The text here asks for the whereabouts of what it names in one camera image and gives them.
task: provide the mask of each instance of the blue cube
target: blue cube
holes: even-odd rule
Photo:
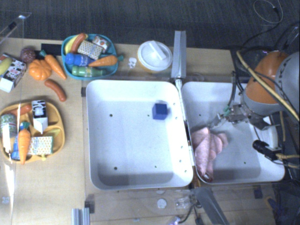
[[[155,103],[152,108],[152,117],[157,120],[164,120],[168,115],[166,104]]]

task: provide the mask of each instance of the toy pumpkin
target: toy pumpkin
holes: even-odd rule
[[[52,73],[50,65],[45,60],[38,59],[34,59],[32,63],[29,64],[28,71],[35,80],[42,81],[50,77]]]

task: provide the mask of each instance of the toy milk carton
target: toy milk carton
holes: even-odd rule
[[[9,57],[6,54],[1,55],[0,61],[3,61],[5,58]],[[18,61],[14,58],[12,64],[7,69],[7,71],[0,76],[0,89],[5,92],[11,92],[12,89],[16,87],[20,79],[23,77],[24,73],[27,70],[26,64]]]
[[[46,102],[44,100],[35,100],[31,102],[33,127],[43,134],[43,131],[48,127],[48,117],[46,111]]]

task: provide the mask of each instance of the metal bracket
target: metal bracket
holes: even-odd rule
[[[90,225],[90,209],[72,209],[72,225]]]
[[[193,189],[192,192],[194,193],[197,201],[204,208],[212,224],[229,225],[229,222],[209,188],[198,187]]]
[[[187,35],[185,31],[175,31],[171,78],[187,76]]]

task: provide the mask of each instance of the orange toy carrot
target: orange toy carrot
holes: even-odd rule
[[[104,66],[113,66],[118,61],[122,61],[123,56],[116,57],[115,55],[109,55],[106,57],[102,57],[94,62],[91,62],[89,64],[89,67],[104,67]]]
[[[18,134],[18,149],[20,155],[20,162],[25,164],[28,149],[30,146],[31,134],[27,129],[22,129]]]
[[[64,70],[55,57],[53,57],[51,54],[47,54],[44,50],[41,50],[39,54],[45,58],[45,61],[50,65],[54,72],[56,72],[63,79],[67,79]]]

